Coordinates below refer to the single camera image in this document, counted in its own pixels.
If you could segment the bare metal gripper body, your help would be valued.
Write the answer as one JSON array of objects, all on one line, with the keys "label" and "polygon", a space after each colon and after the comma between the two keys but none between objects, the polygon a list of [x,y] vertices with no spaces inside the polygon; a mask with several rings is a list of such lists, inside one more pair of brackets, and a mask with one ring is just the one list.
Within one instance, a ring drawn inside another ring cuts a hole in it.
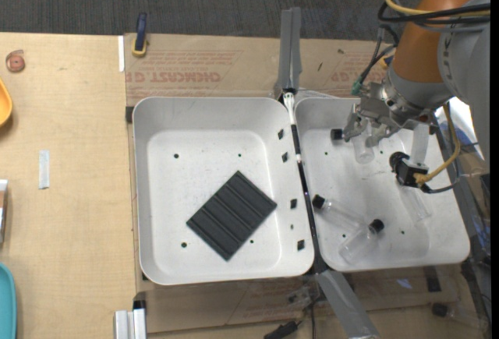
[{"label": "bare metal gripper body", "polygon": [[352,94],[360,97],[357,112],[374,126],[415,128],[424,111],[424,85],[406,79],[383,79],[381,83],[352,85]]}]

